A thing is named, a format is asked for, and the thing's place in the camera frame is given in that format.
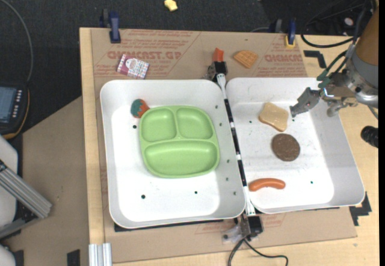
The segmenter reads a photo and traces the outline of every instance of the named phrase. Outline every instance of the black electronic device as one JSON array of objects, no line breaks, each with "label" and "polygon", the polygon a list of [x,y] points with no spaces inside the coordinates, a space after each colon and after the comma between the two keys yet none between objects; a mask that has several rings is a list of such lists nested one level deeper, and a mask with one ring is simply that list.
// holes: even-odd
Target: black electronic device
[{"label": "black electronic device", "polygon": [[29,91],[23,84],[0,83],[0,135],[15,137],[25,122],[29,108]]}]

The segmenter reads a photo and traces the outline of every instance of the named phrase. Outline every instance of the green plate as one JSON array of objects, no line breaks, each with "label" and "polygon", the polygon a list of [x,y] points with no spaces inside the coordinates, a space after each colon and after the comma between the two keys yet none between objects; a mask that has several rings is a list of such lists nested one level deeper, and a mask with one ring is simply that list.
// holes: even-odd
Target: green plate
[{"label": "green plate", "polygon": [[219,163],[214,126],[199,108],[151,108],[140,118],[139,132],[144,163],[154,175],[199,176],[213,171]]}]

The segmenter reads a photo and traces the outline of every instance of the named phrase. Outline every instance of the device screen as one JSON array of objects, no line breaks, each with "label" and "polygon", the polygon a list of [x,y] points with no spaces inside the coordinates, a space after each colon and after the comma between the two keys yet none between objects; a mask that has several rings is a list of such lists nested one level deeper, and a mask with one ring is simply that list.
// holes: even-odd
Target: device screen
[{"label": "device screen", "polygon": [[9,123],[17,89],[0,87],[0,123]]}]

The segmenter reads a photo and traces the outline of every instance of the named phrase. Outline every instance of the sausage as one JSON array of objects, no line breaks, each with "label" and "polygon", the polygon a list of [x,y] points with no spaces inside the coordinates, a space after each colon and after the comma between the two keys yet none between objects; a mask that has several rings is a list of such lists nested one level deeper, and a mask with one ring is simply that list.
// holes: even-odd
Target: sausage
[{"label": "sausage", "polygon": [[250,191],[257,191],[263,187],[273,187],[275,189],[284,189],[286,186],[284,181],[277,178],[260,178],[252,181],[248,185]]}]

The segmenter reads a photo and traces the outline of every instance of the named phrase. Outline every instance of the black wire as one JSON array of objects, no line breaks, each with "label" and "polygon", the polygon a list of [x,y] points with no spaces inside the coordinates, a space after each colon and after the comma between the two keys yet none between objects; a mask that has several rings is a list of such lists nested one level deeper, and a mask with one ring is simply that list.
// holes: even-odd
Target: black wire
[{"label": "black wire", "polygon": [[21,21],[21,23],[25,29],[26,36],[28,38],[29,49],[31,51],[31,66],[29,67],[29,74],[28,74],[28,77],[26,79],[26,83],[29,83],[29,80],[31,79],[31,76],[32,76],[33,67],[34,67],[34,51],[32,48],[31,36],[30,36],[28,28],[26,27],[26,24],[25,24],[22,16],[19,14],[19,12],[17,12],[17,10],[10,3],[8,3],[6,0],[0,0],[0,1],[3,2],[6,6],[8,6],[16,14],[16,16],[19,18],[19,20]]},{"label": "black wire", "polygon": [[[333,44],[330,44],[330,45],[318,45],[316,43],[311,43],[309,42],[305,36],[304,36],[304,32],[305,32],[305,29],[306,27],[315,19],[318,18],[318,16],[322,15],[323,13],[325,13],[327,10],[330,10],[331,8],[333,8],[334,6],[336,6],[337,4],[340,4],[341,2],[343,1],[346,1],[346,0],[335,0],[333,1],[332,3],[330,3],[328,6],[326,6],[323,10],[321,10],[318,14],[314,15],[311,19],[309,19],[305,25],[303,26],[303,29],[301,30],[301,38],[302,40],[308,44],[309,46],[312,46],[314,48],[333,48],[333,47],[337,47],[337,46],[341,46],[341,45],[344,45],[346,43],[349,43],[351,41],[354,41],[354,37],[352,38],[349,38],[349,39],[346,39],[346,40],[343,40],[342,42],[338,42],[338,43],[333,43]],[[363,4],[363,10],[361,12],[364,12],[364,8],[366,8],[366,1],[364,2]]]},{"label": "black wire", "polygon": [[232,261],[233,257],[235,256],[235,253],[238,251],[238,249],[242,245],[242,243],[245,243],[250,249],[252,249],[252,251],[257,253],[258,255],[261,255],[264,258],[268,258],[268,259],[283,258],[283,259],[286,260],[285,266],[289,265],[289,259],[288,259],[288,257],[286,255],[265,255],[265,254],[261,253],[260,251],[256,250],[255,248],[253,248],[253,246],[244,238],[244,239],[240,240],[235,245],[233,250],[230,252],[230,256],[229,256],[229,260],[227,262],[227,266],[231,266],[231,261]]}]

